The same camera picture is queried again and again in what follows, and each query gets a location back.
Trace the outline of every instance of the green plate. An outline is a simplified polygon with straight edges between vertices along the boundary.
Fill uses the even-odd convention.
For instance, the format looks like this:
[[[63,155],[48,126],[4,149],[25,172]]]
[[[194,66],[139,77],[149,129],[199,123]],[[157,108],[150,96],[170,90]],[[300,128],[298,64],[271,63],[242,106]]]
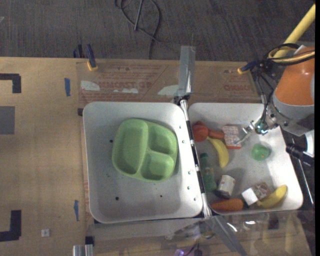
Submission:
[[[178,155],[176,135],[142,119],[123,121],[112,148],[112,164],[120,173],[147,182],[163,182],[174,172]]]

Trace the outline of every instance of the small white cube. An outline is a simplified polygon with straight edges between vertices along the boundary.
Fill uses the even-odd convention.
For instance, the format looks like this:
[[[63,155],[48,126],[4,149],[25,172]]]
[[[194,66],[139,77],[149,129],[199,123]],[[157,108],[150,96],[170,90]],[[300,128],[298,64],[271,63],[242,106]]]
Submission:
[[[259,198],[256,196],[254,190],[251,187],[248,188],[246,191],[242,192],[241,195],[243,196],[248,206],[254,204],[259,200]]]
[[[41,230],[41,237],[49,237],[50,236],[50,229],[42,229]]]

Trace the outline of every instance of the toy banana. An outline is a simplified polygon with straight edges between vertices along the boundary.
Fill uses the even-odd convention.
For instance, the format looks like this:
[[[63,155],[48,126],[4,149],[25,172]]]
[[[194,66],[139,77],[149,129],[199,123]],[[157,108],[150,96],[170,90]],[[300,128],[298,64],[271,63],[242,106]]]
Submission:
[[[285,197],[287,193],[288,187],[286,185],[282,185],[278,187],[273,193],[268,195],[267,197],[257,201],[256,204],[259,207],[269,209],[274,207],[277,203],[281,201],[282,198]]]
[[[214,146],[214,148],[218,152],[220,167],[221,168],[226,167],[229,162],[229,152],[226,148],[226,145],[220,139],[217,139],[217,138],[207,137],[206,139],[211,142],[211,144]]]

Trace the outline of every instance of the yellow pole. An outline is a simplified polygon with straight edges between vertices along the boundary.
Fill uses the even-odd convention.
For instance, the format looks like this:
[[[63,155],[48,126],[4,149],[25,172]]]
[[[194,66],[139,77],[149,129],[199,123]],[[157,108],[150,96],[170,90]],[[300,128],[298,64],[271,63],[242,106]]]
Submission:
[[[302,18],[299,24],[295,27],[295,29],[291,32],[289,37],[284,41],[284,44],[292,43],[294,44],[299,40],[299,38],[306,32],[306,30],[310,27],[310,25],[316,19],[316,4],[314,3],[310,10],[306,13],[306,15]],[[279,50],[273,56],[274,58],[280,58],[285,56],[287,50]]]

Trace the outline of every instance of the green bottle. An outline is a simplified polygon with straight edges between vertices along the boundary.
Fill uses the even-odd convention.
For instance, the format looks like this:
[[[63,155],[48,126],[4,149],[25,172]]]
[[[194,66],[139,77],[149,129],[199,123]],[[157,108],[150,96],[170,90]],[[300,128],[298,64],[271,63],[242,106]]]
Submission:
[[[208,154],[202,153],[200,155],[200,167],[202,173],[202,179],[204,183],[204,189],[206,192],[213,192],[217,189],[217,183],[215,181],[215,173],[213,167],[208,162]]]

